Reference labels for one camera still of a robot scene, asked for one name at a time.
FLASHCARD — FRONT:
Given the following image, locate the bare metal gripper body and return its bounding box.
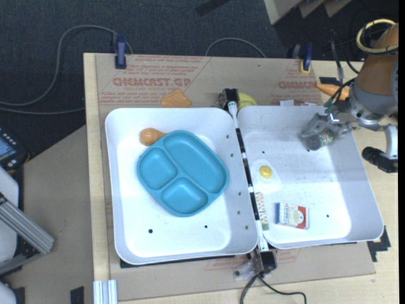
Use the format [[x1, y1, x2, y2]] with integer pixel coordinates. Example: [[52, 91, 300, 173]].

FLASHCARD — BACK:
[[328, 108, 385, 133]]

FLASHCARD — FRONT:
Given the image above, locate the small dark can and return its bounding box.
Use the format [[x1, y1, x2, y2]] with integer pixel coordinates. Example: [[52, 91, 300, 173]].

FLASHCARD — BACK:
[[302, 128, 336, 151]]

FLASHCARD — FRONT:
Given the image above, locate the orange carrot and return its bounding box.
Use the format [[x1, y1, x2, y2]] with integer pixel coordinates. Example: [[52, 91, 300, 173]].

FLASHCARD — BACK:
[[316, 82, 351, 101]]

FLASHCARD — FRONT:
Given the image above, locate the white plastic tray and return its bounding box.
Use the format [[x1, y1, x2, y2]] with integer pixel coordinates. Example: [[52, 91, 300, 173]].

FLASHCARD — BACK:
[[237, 104, 385, 250], [104, 106, 259, 266]]

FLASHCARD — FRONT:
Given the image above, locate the white and yellow fried egg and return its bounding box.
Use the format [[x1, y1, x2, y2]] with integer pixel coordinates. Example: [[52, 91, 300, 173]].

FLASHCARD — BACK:
[[250, 158, 282, 194]]

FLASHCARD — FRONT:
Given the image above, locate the yellow banana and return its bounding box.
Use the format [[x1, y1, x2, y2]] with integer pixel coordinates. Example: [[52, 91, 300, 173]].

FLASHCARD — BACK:
[[237, 91, 258, 111]]

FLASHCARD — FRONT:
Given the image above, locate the thin black and white rod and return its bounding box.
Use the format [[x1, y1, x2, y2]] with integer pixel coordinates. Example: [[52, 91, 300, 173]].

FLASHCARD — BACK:
[[228, 101, 270, 251]]

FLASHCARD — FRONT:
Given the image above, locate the white blue and red carton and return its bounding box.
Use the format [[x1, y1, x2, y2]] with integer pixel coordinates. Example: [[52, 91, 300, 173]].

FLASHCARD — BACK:
[[274, 201, 310, 231]]

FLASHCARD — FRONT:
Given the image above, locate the white and orange packet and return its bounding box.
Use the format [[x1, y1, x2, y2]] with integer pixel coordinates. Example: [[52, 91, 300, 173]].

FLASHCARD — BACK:
[[253, 191, 270, 232]]

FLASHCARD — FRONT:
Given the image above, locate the blue divided plate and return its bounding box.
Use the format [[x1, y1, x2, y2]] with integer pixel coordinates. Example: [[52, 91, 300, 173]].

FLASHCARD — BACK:
[[136, 129, 230, 218]]

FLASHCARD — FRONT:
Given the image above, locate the orange toy biscuit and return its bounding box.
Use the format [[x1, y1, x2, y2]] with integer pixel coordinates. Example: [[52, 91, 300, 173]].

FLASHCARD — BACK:
[[159, 89, 193, 108]]

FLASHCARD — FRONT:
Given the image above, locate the orange toy drumstick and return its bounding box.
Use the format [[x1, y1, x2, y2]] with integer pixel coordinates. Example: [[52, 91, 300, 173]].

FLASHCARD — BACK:
[[139, 127, 168, 146]]

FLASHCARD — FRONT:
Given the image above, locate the brown cardboard board red print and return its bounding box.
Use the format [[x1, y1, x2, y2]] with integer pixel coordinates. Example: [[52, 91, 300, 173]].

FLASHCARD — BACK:
[[94, 53, 377, 302]]

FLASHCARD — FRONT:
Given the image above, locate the black cylinder on white bracket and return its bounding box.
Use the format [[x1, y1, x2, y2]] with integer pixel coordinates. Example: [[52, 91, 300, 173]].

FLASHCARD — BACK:
[[361, 123, 399, 174]]

